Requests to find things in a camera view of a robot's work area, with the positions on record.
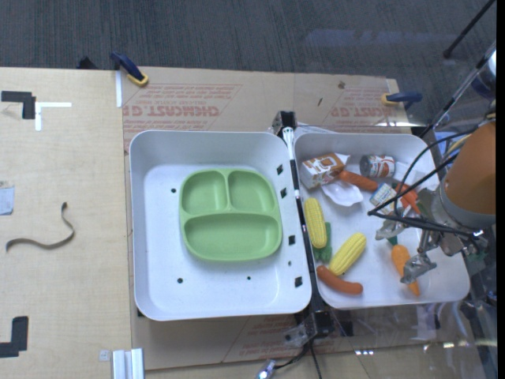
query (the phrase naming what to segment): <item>tin can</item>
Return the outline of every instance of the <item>tin can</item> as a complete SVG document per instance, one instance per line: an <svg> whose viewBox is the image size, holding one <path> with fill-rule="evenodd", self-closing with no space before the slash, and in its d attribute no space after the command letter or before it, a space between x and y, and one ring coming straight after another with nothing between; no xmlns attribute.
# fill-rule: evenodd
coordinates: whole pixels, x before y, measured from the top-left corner
<svg viewBox="0 0 505 379"><path fill-rule="evenodd" d="M360 172L365 177L392 177L395 173L395 159L391 156L363 156L360 160Z"/></svg>

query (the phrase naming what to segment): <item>small box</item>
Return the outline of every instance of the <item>small box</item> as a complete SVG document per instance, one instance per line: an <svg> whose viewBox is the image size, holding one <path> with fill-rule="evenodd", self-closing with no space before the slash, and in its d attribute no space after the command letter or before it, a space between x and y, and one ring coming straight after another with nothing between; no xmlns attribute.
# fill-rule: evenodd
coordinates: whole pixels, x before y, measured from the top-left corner
<svg viewBox="0 0 505 379"><path fill-rule="evenodd" d="M300 180L308 189L328 184L346 167L348 158L346 155L328 153L306 160L300 167Z"/></svg>

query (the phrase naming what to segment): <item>green plate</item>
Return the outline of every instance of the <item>green plate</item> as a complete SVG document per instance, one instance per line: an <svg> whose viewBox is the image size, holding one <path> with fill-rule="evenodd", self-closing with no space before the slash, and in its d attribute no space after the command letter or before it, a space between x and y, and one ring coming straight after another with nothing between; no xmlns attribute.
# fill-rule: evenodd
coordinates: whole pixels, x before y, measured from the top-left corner
<svg viewBox="0 0 505 379"><path fill-rule="evenodd" d="M182 183L179 215L184 243L204 260L256 260L281 243L275 191L255 171L212 168L189 175Z"/></svg>

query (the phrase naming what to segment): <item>gray carpet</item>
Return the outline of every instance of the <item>gray carpet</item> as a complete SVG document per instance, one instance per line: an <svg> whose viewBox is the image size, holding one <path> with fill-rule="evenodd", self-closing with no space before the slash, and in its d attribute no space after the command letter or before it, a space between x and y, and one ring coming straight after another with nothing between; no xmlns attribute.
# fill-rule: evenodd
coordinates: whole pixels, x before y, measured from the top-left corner
<svg viewBox="0 0 505 379"><path fill-rule="evenodd" d="M430 119L496 40L488 0L0 0L0 66L139 66L385 76Z"/></svg>

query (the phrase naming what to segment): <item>table surface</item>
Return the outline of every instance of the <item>table surface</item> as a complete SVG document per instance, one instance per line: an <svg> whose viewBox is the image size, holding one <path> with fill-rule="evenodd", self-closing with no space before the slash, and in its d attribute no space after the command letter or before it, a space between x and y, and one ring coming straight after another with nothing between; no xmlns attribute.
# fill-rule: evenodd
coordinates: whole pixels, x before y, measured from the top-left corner
<svg viewBox="0 0 505 379"><path fill-rule="evenodd" d="M36 131L33 120L21 118L20 103L0 103L0 182L15 189L12 215L0 216L0 244L19 237L44 243L66 237L69 228L60 214L64 202L65 217L75 228L74 238L55 250L18 244L0 251L0 343L9 342L13 318L29 318L28 349L16 358L0 358L0 377L110 377L110 362L100 360L100 352L132 348L123 113L116 104L116 72L3 68L0 81L2 91L72 104L43 109L43 129ZM384 377L393 364L398 375L415 366L418 377L426 377L433 366L447 365L447 350L435 348L429 358L420 345L384 349L368 359L346 351L317 355L317 360L322 377L335 377L335 372L342 378ZM454 349L451 357L479 366L476 355ZM154 370L146 377L254 377L262 363ZM445 376L458 377L451 371ZM316 367L307 355L275 377L317 377Z"/></svg>

